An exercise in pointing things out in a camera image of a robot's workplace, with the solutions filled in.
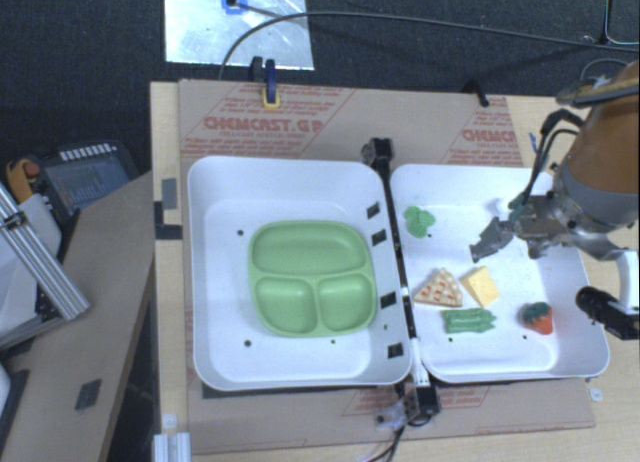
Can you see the green divided plate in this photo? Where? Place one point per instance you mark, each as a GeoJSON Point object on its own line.
{"type": "Point", "coordinates": [310, 275]}

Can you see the white plastic tray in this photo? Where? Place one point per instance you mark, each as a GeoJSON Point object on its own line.
{"type": "Point", "coordinates": [225, 270]}
{"type": "Point", "coordinates": [505, 355]}

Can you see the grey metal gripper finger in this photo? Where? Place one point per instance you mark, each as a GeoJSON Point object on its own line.
{"type": "Point", "coordinates": [481, 249]}
{"type": "Point", "coordinates": [502, 233]}

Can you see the yellow cheese wedge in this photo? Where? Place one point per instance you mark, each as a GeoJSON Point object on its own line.
{"type": "Point", "coordinates": [481, 288]}

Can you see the brown cardboard board red print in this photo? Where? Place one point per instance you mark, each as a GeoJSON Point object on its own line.
{"type": "Point", "coordinates": [320, 120]}

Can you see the pizza slice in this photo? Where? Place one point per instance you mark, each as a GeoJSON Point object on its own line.
{"type": "Point", "coordinates": [441, 291]}

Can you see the green asparagus bunch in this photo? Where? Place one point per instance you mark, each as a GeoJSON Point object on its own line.
{"type": "Point", "coordinates": [467, 321]}

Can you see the green broccoli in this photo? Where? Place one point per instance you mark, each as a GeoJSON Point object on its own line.
{"type": "Point", "coordinates": [418, 222]}

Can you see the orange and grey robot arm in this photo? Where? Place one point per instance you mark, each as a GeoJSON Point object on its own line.
{"type": "Point", "coordinates": [605, 150]}

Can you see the thin black and white rod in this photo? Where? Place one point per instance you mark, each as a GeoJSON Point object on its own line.
{"type": "Point", "coordinates": [398, 255]}

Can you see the red strawberry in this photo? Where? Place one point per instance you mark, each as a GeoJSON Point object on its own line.
{"type": "Point", "coordinates": [539, 318]}

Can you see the black cylinder on white bracket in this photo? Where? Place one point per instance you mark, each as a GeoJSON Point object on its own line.
{"type": "Point", "coordinates": [605, 307]}

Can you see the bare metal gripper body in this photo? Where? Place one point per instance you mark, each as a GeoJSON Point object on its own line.
{"type": "Point", "coordinates": [545, 227]}

